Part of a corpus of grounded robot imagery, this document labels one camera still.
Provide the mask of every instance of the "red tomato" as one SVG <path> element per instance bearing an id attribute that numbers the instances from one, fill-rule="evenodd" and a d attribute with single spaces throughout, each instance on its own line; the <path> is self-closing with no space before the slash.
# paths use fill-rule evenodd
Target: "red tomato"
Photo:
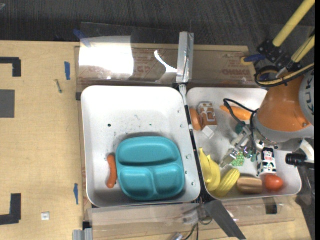
<path id="1" fill-rule="evenodd" d="M 284 181 L 277 175 L 267 174 L 264 178 L 264 185 L 267 190 L 279 191 L 284 185 Z"/>

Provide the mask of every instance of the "orange carrot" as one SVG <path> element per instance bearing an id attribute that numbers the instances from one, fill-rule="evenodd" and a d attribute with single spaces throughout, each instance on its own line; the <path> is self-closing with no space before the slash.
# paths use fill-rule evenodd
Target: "orange carrot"
<path id="1" fill-rule="evenodd" d="M 109 168 L 110 168 L 110 175 L 109 175 L 109 179 L 106 183 L 106 186 L 109 189 L 112 189 L 117 181 L 118 175 L 117 175 L 117 166 L 116 166 L 116 158 L 114 155 L 110 154 L 107 157 L 107 162 L 109 164 Z"/>
<path id="2" fill-rule="evenodd" d="M 232 111 L 234 115 L 239 118 L 240 120 L 247 121 L 250 120 L 251 113 L 241 107 L 237 106 L 231 106 Z M 220 109 L 222 109 L 225 112 L 230 113 L 229 109 L 226 106 L 220 106 Z"/>

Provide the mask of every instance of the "wooden table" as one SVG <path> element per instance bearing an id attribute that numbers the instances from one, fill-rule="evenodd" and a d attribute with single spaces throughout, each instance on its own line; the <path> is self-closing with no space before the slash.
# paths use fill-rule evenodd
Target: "wooden table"
<path id="1" fill-rule="evenodd" d="M 82 228 L 84 199 L 75 47 L 77 42 L 0 41 L 0 57 L 19 57 L 21 77 L 0 64 L 0 90 L 15 90 L 14 118 L 0 118 L 0 215 L 9 214 L 11 194 L 21 194 L 19 223 L 0 225 L 0 240 L 71 239 Z M 65 73 L 70 63 L 70 80 Z M 59 93 L 54 80 L 58 80 Z M 78 204 L 74 193 L 78 186 Z M 247 239 L 311 239 L 299 205 L 291 221 L 242 226 Z M 42 220 L 49 212 L 50 219 Z M 173 235 L 135 239 L 169 240 Z M 199 239 L 225 238 L 221 229 L 201 230 Z"/>

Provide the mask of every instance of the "teal plate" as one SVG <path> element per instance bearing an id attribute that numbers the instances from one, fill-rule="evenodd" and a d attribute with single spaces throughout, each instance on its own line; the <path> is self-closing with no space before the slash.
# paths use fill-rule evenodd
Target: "teal plate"
<path id="1" fill-rule="evenodd" d="M 178 195 L 185 173 L 177 145 L 159 136 L 135 137 L 120 143 L 115 155 L 122 191 L 137 201 L 155 201 Z"/>

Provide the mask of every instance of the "yellow tube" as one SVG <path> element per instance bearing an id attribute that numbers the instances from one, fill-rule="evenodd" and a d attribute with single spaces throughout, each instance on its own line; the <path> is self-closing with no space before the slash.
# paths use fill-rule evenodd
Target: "yellow tube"
<path id="1" fill-rule="evenodd" d="M 308 40 L 300 46 L 300 48 L 294 53 L 294 55 L 292 55 L 291 60 L 295 63 L 299 63 L 304 58 L 304 56 L 306 56 L 306 54 L 310 52 L 313 47 L 315 47 L 315 40 L 316 35 L 308 38 Z"/>
<path id="2" fill-rule="evenodd" d="M 275 47 L 280 47 L 291 32 L 296 28 L 299 22 L 304 18 L 304 16 L 309 12 L 309 10 L 314 6 L 316 0 L 304 0 L 295 13 L 291 16 L 289 21 L 285 24 L 280 33 L 273 40 L 273 45 Z"/>

